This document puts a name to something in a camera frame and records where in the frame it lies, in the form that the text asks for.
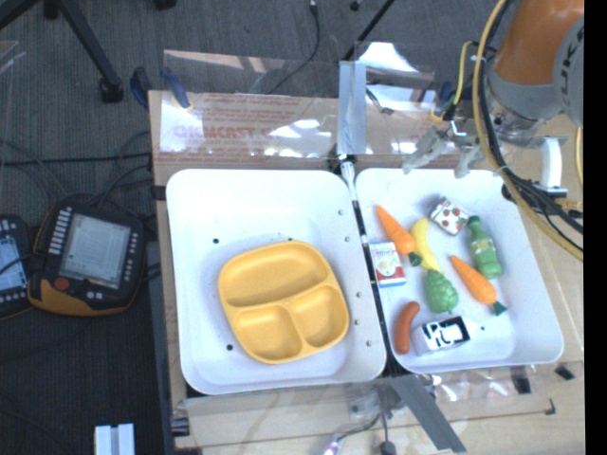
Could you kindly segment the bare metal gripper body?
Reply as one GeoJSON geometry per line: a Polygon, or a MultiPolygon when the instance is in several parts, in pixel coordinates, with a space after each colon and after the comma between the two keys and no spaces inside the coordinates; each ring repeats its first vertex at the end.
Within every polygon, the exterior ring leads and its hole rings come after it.
{"type": "MultiPolygon", "coordinates": [[[[513,113],[502,104],[489,104],[487,116],[497,140],[518,147],[527,147],[532,138],[545,125],[545,119],[528,119],[513,113]]],[[[441,118],[451,124],[450,137],[461,146],[478,145],[479,139],[471,104],[450,107],[441,118]]]]}

